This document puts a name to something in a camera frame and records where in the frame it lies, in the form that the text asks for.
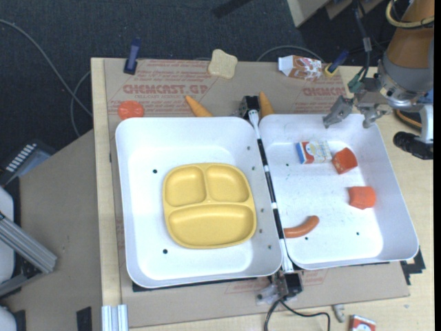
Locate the blue and white carton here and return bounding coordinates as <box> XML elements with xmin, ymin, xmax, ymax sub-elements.
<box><xmin>295</xmin><ymin>139</ymin><xmax>333</xmax><ymax>166</ymax></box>

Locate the red and white packet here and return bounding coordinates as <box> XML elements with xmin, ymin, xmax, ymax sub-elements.
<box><xmin>348</xmin><ymin>314</ymin><xmax>378</xmax><ymax>331</ymax></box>

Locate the brown cardboard board red print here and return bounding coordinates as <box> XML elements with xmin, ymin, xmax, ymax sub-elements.
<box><xmin>103</xmin><ymin>57</ymin><xmax>411</xmax><ymax>329</ymax></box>

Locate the orange toy carrot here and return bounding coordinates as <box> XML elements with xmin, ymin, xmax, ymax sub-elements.
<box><xmin>185</xmin><ymin>95</ymin><xmax>214</xmax><ymax>119</ymax></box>
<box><xmin>258</xmin><ymin>91</ymin><xmax>276</xmax><ymax>116</ymax></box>

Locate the beige toy bread slice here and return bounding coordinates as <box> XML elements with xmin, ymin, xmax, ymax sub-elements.
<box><xmin>207</xmin><ymin>49</ymin><xmax>239</xmax><ymax>81</ymax></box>

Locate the orange toy chunk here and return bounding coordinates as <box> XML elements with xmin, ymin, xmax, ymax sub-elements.
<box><xmin>347</xmin><ymin>185</ymin><xmax>377</xmax><ymax>210</ymax></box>

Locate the red-orange carton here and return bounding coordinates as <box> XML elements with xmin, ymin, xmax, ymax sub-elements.
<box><xmin>331</xmin><ymin>147</ymin><xmax>359</xmax><ymax>175</ymax></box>

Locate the orange round toy slice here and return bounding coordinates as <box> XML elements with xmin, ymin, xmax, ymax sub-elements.
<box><xmin>117</xmin><ymin>100</ymin><xmax>145</xmax><ymax>120</ymax></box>

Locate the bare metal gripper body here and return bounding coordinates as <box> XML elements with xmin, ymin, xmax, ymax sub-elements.
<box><xmin>351</xmin><ymin>80</ymin><xmax>425</xmax><ymax>116</ymax></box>

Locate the white plastic tray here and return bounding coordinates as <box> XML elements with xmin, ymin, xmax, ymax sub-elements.
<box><xmin>114</xmin><ymin>116</ymin><xmax>284</xmax><ymax>288</ymax></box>
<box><xmin>257</xmin><ymin>112</ymin><xmax>420</xmax><ymax>271</ymax></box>

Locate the black cylinder on white bracket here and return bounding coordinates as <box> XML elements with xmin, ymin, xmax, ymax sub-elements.
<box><xmin>393</xmin><ymin>103</ymin><xmax>434</xmax><ymax>161</ymax></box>

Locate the thin black and white rod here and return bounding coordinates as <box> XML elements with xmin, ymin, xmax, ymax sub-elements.
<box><xmin>248</xmin><ymin>110</ymin><xmax>294</xmax><ymax>272</ymax></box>

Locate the yellow divided plate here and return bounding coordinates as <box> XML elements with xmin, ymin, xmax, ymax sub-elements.
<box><xmin>161</xmin><ymin>162</ymin><xmax>258</xmax><ymax>250</ymax></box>

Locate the orange and white carton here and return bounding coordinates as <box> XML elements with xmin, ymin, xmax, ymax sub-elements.
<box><xmin>278</xmin><ymin>54</ymin><xmax>323</xmax><ymax>83</ymax></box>

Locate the orange toy sausage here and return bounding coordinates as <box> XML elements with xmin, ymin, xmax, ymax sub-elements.
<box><xmin>283</xmin><ymin>215</ymin><xmax>320</xmax><ymax>239</ymax></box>

